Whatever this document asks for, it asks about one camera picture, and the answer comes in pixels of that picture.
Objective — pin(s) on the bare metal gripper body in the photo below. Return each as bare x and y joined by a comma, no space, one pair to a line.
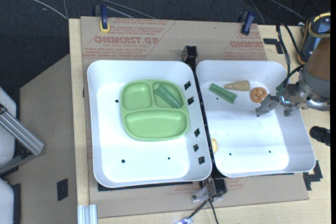
296,98

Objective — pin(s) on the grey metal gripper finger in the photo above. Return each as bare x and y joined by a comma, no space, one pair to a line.
267,104
289,111

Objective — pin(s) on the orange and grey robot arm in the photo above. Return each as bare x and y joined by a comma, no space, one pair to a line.
318,60

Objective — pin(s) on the orange pretzel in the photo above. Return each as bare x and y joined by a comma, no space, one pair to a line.
254,95

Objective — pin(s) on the beige cone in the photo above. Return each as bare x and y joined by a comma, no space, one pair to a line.
239,85

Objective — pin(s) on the white plastic tray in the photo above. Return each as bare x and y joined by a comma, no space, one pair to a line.
252,139
147,162

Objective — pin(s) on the green celery stick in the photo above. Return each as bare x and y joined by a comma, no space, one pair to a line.
168,95
223,93

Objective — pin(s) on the yellow toy food piece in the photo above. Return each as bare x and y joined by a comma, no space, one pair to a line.
214,145

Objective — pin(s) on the green divided plate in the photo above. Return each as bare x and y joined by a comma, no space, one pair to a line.
155,123

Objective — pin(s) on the brown cardboard board red print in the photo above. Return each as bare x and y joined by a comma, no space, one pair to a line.
147,34

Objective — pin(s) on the black cylinder on white bracket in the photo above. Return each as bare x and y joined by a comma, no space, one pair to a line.
320,134

